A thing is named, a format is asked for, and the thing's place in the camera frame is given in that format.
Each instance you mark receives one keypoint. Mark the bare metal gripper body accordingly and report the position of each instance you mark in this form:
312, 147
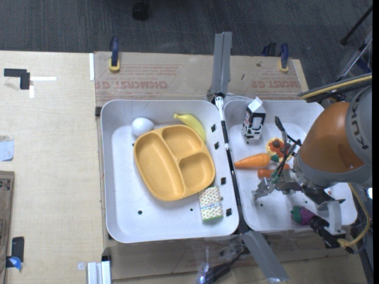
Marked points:
289, 183

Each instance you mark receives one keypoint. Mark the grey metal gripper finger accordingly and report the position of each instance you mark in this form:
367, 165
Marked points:
269, 183
258, 193

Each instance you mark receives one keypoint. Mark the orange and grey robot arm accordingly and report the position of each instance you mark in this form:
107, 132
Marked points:
328, 140

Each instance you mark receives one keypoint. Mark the orange sausage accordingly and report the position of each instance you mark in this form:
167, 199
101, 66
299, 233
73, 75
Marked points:
265, 173

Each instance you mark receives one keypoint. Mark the white plastic tray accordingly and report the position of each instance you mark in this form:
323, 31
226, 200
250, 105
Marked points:
272, 214
148, 217

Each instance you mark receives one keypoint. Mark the orange carrot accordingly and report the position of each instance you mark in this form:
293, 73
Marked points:
254, 160

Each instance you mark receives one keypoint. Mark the purple grapes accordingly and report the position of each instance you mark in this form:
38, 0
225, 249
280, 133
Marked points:
302, 215

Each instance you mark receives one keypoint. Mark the pizza slice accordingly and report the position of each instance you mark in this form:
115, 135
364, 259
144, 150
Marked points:
274, 148

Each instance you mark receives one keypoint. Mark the yellow and white packet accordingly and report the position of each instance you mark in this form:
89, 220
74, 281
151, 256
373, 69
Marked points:
210, 204

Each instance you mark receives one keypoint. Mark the black and white milk carton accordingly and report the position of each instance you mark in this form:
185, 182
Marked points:
254, 123

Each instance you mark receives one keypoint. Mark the orange divided plate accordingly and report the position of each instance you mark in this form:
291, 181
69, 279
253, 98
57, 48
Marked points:
168, 164

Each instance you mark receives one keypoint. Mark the yellow banana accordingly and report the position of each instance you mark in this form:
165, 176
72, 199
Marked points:
194, 123

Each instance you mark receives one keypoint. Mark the white egg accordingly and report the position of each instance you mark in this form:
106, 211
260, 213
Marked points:
142, 126

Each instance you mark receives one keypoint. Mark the brown cardboard board red print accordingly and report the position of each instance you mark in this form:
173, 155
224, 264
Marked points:
177, 75

